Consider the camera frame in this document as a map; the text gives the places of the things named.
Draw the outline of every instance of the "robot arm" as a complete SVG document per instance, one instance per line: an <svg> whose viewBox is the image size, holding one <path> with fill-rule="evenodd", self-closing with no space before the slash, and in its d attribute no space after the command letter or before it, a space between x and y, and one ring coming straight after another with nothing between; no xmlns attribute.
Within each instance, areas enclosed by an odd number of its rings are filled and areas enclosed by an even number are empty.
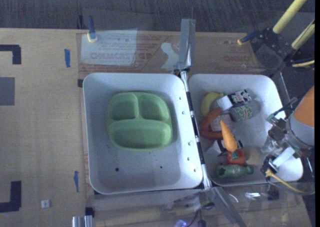
<svg viewBox="0 0 320 227"><path fill-rule="evenodd" d="M305 94L295 111L287 119L277 119L277 113L283 109L267 118L272 128L268 131L266 142L261 148L262 154L265 155L261 171L266 175L267 181L273 177L287 186L290 191L302 195L312 194L313 191L302 192L291 187L278 178L276 173L291 156L308 158L315 147L315 86Z"/></svg>

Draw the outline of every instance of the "orange carrot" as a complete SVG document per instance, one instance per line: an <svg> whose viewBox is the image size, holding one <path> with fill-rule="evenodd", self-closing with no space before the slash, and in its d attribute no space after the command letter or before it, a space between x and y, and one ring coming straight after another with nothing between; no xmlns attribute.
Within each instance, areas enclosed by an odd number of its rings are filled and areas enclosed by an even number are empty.
<svg viewBox="0 0 320 227"><path fill-rule="evenodd" d="M229 152L234 152L238 148L236 139L223 120L220 120L220 126L226 150Z"/></svg>

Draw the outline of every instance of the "yellow pole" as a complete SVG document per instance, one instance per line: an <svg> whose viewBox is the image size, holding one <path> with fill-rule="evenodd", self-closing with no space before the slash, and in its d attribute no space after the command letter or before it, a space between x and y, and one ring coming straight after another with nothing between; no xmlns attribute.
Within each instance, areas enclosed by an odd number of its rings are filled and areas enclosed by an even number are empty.
<svg viewBox="0 0 320 227"><path fill-rule="evenodd" d="M298 50L301 46L307 42L310 37L315 34L316 24L314 21L310 23L307 28L292 42L291 46L293 49Z"/></svg>
<svg viewBox="0 0 320 227"><path fill-rule="evenodd" d="M280 34L307 0L294 0L280 20L273 27L275 34Z"/></svg>

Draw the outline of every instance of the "white bin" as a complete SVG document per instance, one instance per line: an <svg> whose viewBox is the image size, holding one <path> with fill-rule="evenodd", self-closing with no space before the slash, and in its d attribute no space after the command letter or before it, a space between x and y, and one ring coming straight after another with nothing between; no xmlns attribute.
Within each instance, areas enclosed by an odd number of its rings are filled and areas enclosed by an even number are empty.
<svg viewBox="0 0 320 227"><path fill-rule="evenodd" d="M189 79L192 104L198 123L202 98L211 91L232 93L248 89L261 103L257 116L235 123L234 136L245 147L261 147L271 125L266 117L282 107L273 81L263 75L195 74ZM121 92L154 93L165 100L172 119L171 143L158 150L132 151L115 146L108 137L107 105ZM178 190L197 187L203 173L198 154L188 100L181 79L172 74L92 73L83 81L88 139L89 179L101 194ZM204 154L211 180L220 186L265 183L260 166L254 174L234 179L217 179L214 168L223 162L220 152L211 147ZM301 178L300 159L291 158L280 167L278 176L285 181Z"/></svg>

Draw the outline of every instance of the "green plate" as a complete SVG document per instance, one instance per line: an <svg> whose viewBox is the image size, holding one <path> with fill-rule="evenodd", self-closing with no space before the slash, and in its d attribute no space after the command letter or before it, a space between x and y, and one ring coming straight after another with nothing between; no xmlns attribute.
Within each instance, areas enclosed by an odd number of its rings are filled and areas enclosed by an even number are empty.
<svg viewBox="0 0 320 227"><path fill-rule="evenodd" d="M107 106L106 123L110 140L123 149L161 149L172 139L168 105L152 93L117 93Z"/></svg>

